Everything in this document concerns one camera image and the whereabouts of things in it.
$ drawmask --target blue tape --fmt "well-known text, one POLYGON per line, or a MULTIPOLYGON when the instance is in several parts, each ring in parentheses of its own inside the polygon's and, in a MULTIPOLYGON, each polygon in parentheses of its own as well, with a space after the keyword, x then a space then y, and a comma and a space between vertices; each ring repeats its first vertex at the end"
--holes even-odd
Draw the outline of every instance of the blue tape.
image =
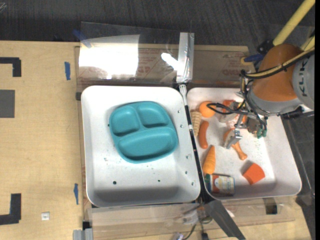
POLYGON ((70 75, 71 75, 71 70, 70 70, 70 63, 69 62, 64 62, 64 71, 65 71, 65 77, 67 80, 71 80, 70 75))
POLYGON ((264 55, 263 54, 255 54, 255 55, 251 55, 249 57, 246 57, 244 59, 244 62, 259 62, 262 61, 264 59, 264 55))
POLYGON ((78 190, 78 184, 74 183, 73 193, 75 196, 75 202, 78 205, 79 204, 79 190, 78 190))
POLYGON ((91 43, 87 41, 87 37, 84 34, 82 34, 79 30, 74 29, 72 31, 72 34, 76 36, 87 48, 92 47, 91 43))

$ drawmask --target gray square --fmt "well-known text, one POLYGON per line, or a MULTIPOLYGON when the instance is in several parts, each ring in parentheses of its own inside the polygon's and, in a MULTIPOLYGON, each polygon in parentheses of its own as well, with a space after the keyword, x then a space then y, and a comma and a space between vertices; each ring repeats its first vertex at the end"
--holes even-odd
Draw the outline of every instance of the gray square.
POLYGON ((15 90, 0 89, 0 118, 15 117, 15 90))

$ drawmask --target white tray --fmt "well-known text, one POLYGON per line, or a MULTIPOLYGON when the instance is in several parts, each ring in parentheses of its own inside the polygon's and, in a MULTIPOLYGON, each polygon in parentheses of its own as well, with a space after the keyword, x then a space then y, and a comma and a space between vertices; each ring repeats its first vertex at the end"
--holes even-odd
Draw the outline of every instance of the white tray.
POLYGON ((98 207, 186 203, 200 182, 182 96, 169 87, 91 86, 81 96, 86 192, 98 207), (131 163, 118 154, 108 128, 118 107, 152 101, 168 112, 178 135, 176 150, 161 159, 131 163))
MULTIPOLYGON (((195 111, 204 101, 222 103, 224 100, 242 99, 233 88, 193 88, 187 93, 187 101, 190 111, 195 111)), ((276 196, 293 196, 300 192, 302 183, 300 175, 287 139, 282 121, 277 116, 272 116, 267 121, 267 137, 257 139, 246 129, 242 129, 243 139, 240 141, 242 150, 248 155, 244 161, 240 160, 233 148, 225 149, 223 135, 228 130, 225 123, 219 122, 219 114, 211 118, 202 118, 209 122, 206 138, 209 145, 215 146, 216 169, 215 174, 229 175, 235 179, 235 195, 230 197, 218 197, 221 200, 236 200, 250 198, 265 198, 276 196), (242 173, 250 166, 257 163, 262 167, 265 178, 253 185, 242 176, 242 173)), ((207 151, 196 145, 203 164, 207 151)))

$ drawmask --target gray carpet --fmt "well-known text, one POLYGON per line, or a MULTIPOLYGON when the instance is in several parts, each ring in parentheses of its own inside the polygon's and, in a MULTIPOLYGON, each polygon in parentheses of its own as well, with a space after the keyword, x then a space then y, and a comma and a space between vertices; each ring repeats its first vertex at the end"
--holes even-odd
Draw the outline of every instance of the gray carpet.
MULTIPOLYGON (((82 22, 108 23, 195 33, 198 45, 243 45, 251 53, 272 39, 303 0, 0 0, 0 40, 77 41, 73 29, 82 22)), ((288 42, 301 45, 315 28, 315 8, 288 42)), ((289 124, 292 149, 301 156, 302 194, 315 192, 315 121, 299 118, 289 124)), ((315 238, 315 214, 306 218, 315 238)))

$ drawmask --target wooden board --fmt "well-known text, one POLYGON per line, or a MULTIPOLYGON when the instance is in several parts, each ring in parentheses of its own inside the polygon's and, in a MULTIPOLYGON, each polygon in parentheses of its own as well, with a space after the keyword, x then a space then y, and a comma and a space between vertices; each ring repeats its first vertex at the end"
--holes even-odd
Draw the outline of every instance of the wooden board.
POLYGON ((22 68, 22 77, 12 77, 12 65, 0 64, 0 89, 15 90, 15 118, 0 118, 1 215, 9 213, 10 195, 21 193, 21 220, 0 225, 0 239, 71 240, 82 228, 76 45, 0 41, 0 57, 19 57, 22 68))

